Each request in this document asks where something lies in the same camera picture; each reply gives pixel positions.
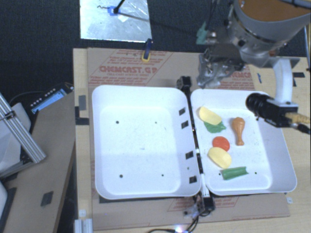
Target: toy chicken drumstick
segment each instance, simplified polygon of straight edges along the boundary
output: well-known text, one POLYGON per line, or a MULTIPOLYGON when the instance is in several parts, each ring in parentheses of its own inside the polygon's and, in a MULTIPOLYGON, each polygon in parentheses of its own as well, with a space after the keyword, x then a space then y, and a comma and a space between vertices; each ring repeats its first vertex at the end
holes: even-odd
POLYGON ((233 119, 232 128, 237 134, 237 137, 238 137, 237 145, 238 146, 244 145, 244 142, 242 140, 242 132, 244 130, 244 126, 245 126, 245 121, 243 118, 236 117, 235 119, 233 119))

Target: tray with toy food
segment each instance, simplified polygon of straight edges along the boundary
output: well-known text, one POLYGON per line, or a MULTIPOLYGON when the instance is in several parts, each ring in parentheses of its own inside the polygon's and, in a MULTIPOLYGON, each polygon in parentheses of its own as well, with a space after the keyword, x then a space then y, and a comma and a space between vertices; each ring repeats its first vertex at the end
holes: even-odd
POLYGON ((250 91, 102 85, 92 94, 95 185, 110 200, 289 192, 281 129, 245 106, 250 91))

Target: black carpet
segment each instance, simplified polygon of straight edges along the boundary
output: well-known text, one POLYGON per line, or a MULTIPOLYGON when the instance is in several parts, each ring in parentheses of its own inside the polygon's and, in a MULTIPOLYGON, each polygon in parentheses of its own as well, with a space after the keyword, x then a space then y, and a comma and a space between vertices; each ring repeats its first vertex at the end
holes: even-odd
MULTIPOLYGON (((204 51, 195 40, 207 16, 208 0, 147 1, 154 50, 204 51)), ((230 1, 222 0, 216 8, 211 28, 222 26, 230 1)), ((0 92, 7 100, 60 82, 72 83, 73 48, 142 48, 138 43, 80 39, 79 0, 0 0, 0 11, 0 92)), ((303 45, 300 32, 281 55, 304 56, 303 45)))

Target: empty white tray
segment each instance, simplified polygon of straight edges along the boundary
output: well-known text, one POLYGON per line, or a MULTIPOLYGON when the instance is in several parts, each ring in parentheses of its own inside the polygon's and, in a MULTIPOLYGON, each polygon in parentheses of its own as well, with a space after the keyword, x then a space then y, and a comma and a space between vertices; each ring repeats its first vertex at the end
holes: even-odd
POLYGON ((205 183, 201 184, 186 96, 178 89, 102 85, 92 94, 95 185, 110 200, 192 196, 201 185, 216 195, 289 192, 296 176, 281 129, 256 120, 245 106, 250 91, 196 90, 191 95, 205 183), (226 130, 209 133, 201 106, 219 114, 226 130), (231 121, 243 117, 244 146, 231 121), (230 167, 249 174, 225 181, 208 157, 212 140, 226 137, 230 167))

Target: metal plate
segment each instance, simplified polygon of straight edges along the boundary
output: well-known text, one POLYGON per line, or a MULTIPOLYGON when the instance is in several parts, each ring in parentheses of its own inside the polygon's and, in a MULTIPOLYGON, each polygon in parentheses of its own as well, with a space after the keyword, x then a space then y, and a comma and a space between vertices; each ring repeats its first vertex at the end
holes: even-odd
POLYGON ((109 7, 121 0, 80 0, 82 39, 145 42, 152 39, 147 0, 125 0, 117 15, 109 7))

